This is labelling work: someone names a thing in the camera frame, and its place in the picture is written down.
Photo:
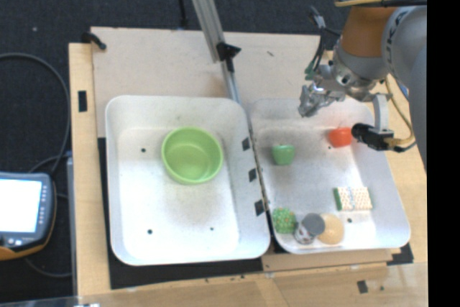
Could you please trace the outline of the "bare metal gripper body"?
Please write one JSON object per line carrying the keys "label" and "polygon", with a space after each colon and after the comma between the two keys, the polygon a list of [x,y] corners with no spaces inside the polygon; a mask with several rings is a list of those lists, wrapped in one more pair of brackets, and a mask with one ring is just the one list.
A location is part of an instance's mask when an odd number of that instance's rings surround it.
{"label": "bare metal gripper body", "polygon": [[320,65],[313,77],[312,92],[324,101],[343,101],[346,97],[357,101],[371,101],[371,90],[376,80],[360,77],[347,67],[338,65]]}

